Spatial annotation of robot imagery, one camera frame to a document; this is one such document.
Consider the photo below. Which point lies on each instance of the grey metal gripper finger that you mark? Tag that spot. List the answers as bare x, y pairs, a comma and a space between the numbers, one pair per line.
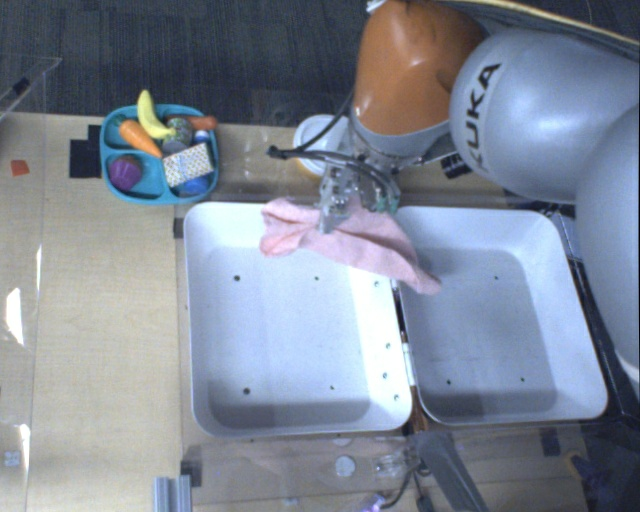
331, 217

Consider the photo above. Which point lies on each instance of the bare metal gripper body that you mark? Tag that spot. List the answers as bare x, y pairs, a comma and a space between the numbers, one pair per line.
352, 182

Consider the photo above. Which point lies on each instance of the pink cloth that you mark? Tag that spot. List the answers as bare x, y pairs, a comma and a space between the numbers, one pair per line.
360, 240

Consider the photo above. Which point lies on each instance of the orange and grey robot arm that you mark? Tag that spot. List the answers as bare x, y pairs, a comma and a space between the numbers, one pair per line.
525, 110

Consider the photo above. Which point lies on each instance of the white bowl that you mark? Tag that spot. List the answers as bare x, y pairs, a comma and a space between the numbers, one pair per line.
312, 132

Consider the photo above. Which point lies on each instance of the white plastic tray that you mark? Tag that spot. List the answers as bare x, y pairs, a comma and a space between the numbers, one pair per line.
500, 340
295, 340

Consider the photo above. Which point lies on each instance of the blue cube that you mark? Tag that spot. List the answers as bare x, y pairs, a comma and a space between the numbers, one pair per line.
194, 186

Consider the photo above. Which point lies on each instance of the thin black and white rod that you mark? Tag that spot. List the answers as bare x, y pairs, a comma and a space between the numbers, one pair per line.
406, 350

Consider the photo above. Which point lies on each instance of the small white and blue bottle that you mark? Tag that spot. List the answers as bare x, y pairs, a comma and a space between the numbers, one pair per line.
201, 136

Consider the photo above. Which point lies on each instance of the red sausage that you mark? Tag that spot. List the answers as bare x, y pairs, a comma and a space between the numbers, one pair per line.
204, 122

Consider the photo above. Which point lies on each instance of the small grey can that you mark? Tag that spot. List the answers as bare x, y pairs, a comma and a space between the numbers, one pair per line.
179, 132

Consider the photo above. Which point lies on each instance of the blue divided plate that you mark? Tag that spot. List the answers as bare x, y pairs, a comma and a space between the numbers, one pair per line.
150, 187

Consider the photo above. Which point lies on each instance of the yellow banana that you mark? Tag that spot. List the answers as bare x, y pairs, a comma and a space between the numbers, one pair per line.
147, 117

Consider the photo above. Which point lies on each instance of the orange carrot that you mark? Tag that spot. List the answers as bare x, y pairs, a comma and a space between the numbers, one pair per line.
137, 137

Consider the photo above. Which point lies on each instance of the purple grapes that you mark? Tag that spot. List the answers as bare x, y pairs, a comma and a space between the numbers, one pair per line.
125, 174

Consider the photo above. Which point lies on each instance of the clear plastic bottle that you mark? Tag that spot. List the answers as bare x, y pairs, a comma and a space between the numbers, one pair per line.
395, 462

